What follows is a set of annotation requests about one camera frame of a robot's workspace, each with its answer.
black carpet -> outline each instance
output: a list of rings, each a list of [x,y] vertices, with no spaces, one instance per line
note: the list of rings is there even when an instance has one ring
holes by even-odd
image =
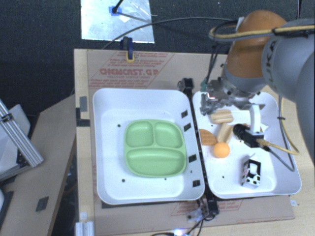
[[[303,0],[301,18],[314,17],[315,0]],[[191,16],[236,19],[268,9],[294,20],[297,0],[150,0],[154,21]],[[73,49],[100,49],[105,42],[81,39],[80,0],[0,0],[0,99],[35,114],[71,94]],[[136,50],[211,52],[208,31],[218,21],[154,26],[155,44]],[[115,43],[111,49],[117,49]]]

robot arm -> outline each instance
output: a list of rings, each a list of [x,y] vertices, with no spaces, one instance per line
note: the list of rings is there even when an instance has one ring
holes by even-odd
[[[275,13],[259,10],[249,14],[237,32],[313,24],[314,19],[286,23]],[[234,41],[222,76],[208,84],[200,110],[204,115],[211,114],[231,104],[249,109],[249,99],[265,85],[296,103],[300,128],[314,163],[314,32]]]

white tray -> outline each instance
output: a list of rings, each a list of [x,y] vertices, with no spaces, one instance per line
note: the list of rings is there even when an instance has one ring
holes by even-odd
[[[196,119],[199,129],[206,129],[217,135],[220,125],[211,123],[209,116],[200,113],[201,92],[197,92],[193,97]],[[261,123],[265,127],[265,137],[267,141],[284,147],[279,121],[277,119],[278,107],[274,98],[261,93],[255,96],[251,103],[262,103],[266,106],[261,110]],[[230,125],[238,123],[250,124],[249,111],[240,111],[235,106],[224,107],[232,111],[234,121]],[[230,142],[230,155],[226,158],[216,158],[213,156],[213,146],[202,146],[205,167],[208,176],[208,183],[211,191],[219,198],[249,198],[259,196],[287,195],[295,194],[301,188],[301,179],[293,159],[295,172],[288,170],[275,156],[260,149],[250,148],[240,142],[235,135]],[[288,154],[272,148],[288,165],[290,160]],[[261,162],[260,186],[256,189],[249,189],[241,186],[243,163],[247,158],[256,154]]]
[[[97,192],[111,205],[196,200],[205,185],[188,98],[176,90],[103,88],[93,97]],[[168,178],[139,177],[127,168],[124,131],[138,119],[167,120],[183,132],[187,167]],[[195,160],[189,163],[189,157]]]

wooden block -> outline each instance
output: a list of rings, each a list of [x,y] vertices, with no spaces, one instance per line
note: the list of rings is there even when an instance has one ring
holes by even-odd
[[[233,126],[223,123],[217,135],[218,143],[223,142],[223,143],[228,144],[233,134],[232,131],[233,131]]]
[[[214,124],[229,123],[233,121],[232,112],[228,109],[217,110],[210,115],[211,121]]]
[[[215,136],[210,131],[199,129],[199,134],[202,145],[214,145],[217,143]]]

